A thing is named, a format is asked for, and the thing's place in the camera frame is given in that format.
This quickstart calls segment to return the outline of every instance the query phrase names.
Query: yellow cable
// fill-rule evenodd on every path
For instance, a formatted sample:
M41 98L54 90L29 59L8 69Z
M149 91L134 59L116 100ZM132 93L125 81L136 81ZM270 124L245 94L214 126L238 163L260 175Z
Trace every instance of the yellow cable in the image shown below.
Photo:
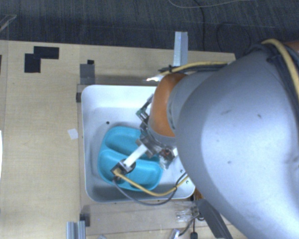
M216 61L215 62L212 62L212 61L195 62L195 63L190 63L190 64L186 64L183 66L173 68L172 72L176 73L183 69L187 69L187 68L194 67L194 66L211 66L211 65L227 65L227 64L228 63L226 63L226 62L216 62ZM169 73L170 73L169 71L165 71L165 72L160 73L160 75L167 75Z
M121 179L127 181L128 183L132 184L134 187L144 191L145 193L151 195L151 196L155 196L155 197L163 197L163 196L166 196L170 193L172 193L177 187L179 187L180 185L182 185L187 179L188 179L188 176L186 176L184 179L181 180L180 183L178 183L175 187L171 188L170 190L166 191L166 192L163 192L163 193L155 193L153 191L150 191L144 187L142 187L140 184L132 181L131 179L129 179L128 177L126 177L125 175L121 174L119 172L119 169L115 169L113 171L114 175L117 176L117 177L120 177Z
M277 48L277 50L280 52L280 54L282 55L286 65L288 67L288 70L290 72L292 81L294 83L294 87L296 89L296 93L298 96L298 102L299 102L299 74L298 74L298 71L296 69L296 66L295 66L291 56L287 52L284 45L281 42L279 42L278 40L268 39L268 40L265 40L262 42L262 44L267 44L267 43L274 45Z

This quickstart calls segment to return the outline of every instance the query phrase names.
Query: gray carpet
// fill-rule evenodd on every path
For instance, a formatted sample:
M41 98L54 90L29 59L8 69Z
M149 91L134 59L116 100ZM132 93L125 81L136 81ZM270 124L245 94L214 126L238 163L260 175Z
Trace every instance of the gray carpet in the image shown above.
M17 15L0 39L173 48L174 31L188 31L190 50L203 50L204 41L208 51L238 56L249 41L299 39L299 0L235 2L203 12L204 20L200 9L179 9L167 0L0 0L0 20Z

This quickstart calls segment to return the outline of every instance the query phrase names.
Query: blue bowl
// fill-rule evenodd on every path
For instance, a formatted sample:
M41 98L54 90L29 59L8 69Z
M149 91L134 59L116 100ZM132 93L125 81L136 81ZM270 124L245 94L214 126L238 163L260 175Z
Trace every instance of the blue bowl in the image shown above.
M140 134L140 130L126 126L113 127L105 134L98 156L98 172L104 181L113 184L114 175L111 169L137 149L135 141ZM126 176L144 188L152 190L159 184L162 173L158 157L149 159L144 154L136 161L135 169ZM118 184L124 189L141 191L124 180L118 181Z

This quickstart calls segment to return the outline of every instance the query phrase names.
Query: white paper piece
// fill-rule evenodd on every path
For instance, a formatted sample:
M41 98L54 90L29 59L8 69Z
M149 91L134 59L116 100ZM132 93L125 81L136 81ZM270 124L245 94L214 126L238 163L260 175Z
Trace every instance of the white paper piece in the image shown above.
M75 128L73 128L73 129L69 129L69 130L68 130L68 133L69 133L69 135L70 135L70 137L71 137L71 140L74 140L74 139L79 138L78 131L77 131Z

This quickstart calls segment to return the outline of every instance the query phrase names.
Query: blue plate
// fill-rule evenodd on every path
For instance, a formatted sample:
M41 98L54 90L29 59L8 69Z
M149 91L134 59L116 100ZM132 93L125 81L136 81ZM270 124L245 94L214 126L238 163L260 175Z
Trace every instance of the blue plate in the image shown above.
M111 169L137 149L135 141L140 134L140 130L126 126L113 127L105 134L98 156L98 171L104 181L113 184L114 176ZM159 184L162 173L158 157L149 159L144 154L136 161L135 169L126 176L144 188L152 190ZM120 180L118 184L124 189L140 191L124 180Z

